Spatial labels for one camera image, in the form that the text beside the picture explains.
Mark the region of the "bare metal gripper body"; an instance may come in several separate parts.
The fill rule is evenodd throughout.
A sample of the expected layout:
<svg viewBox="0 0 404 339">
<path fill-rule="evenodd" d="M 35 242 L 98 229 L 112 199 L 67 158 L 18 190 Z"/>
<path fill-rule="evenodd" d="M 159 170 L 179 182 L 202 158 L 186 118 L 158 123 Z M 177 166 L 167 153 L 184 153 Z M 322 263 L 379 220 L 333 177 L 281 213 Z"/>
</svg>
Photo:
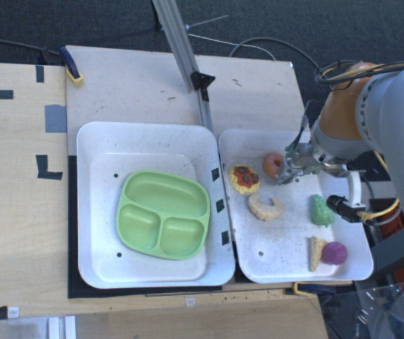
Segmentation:
<svg viewBox="0 0 404 339">
<path fill-rule="evenodd" d="M 330 159 L 330 154 L 318 143 L 291 143 L 285 148 L 293 177 L 318 174 Z"/>
</svg>

